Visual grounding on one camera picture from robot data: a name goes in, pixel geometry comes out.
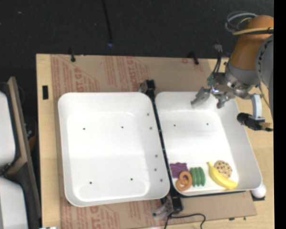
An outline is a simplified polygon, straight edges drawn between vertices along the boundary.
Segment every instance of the toy banana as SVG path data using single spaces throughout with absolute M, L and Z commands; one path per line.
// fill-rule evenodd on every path
M 221 187 L 225 187 L 227 189 L 233 189 L 237 187 L 236 182 L 223 177 L 223 175 L 219 173 L 219 171 L 213 166 L 211 162 L 208 162 L 208 165 L 210 177 L 214 182 L 216 182 Z

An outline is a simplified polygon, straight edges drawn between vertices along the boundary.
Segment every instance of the cardboard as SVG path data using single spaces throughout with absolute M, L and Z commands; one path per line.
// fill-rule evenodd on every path
M 51 55 L 52 89 L 44 96 L 51 98 L 56 130 L 59 178 L 60 225 L 62 229 L 130 229 L 161 226 L 163 219 L 154 219 L 152 212 L 161 206 L 160 200 L 137 201 L 94 207 L 75 207 L 65 198 L 61 168 L 60 134 L 57 101 L 67 92 L 138 91 L 147 79 L 155 80 L 156 93 L 162 91 L 198 91 L 206 87 L 206 78 L 213 65 L 207 59 L 196 65 L 188 58 L 155 58 L 126 56 Z M 203 213 L 207 220 L 256 215 L 250 192 L 183 198 L 180 215 Z M 172 219 L 169 224 L 201 221 L 202 217 Z

